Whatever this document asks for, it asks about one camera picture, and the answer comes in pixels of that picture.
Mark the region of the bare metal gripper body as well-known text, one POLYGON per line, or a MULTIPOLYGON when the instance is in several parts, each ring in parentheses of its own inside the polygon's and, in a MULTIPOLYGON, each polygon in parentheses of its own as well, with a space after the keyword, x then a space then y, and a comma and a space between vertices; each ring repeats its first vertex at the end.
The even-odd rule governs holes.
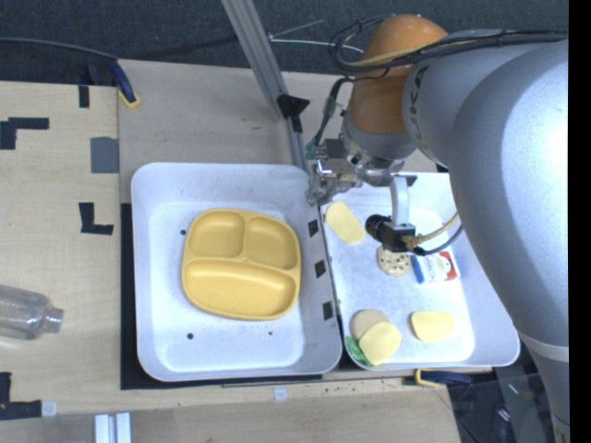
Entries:
POLYGON ((339 186, 387 186, 404 166, 403 160, 372 156, 347 138, 324 139, 316 149, 315 159, 319 177, 339 186))

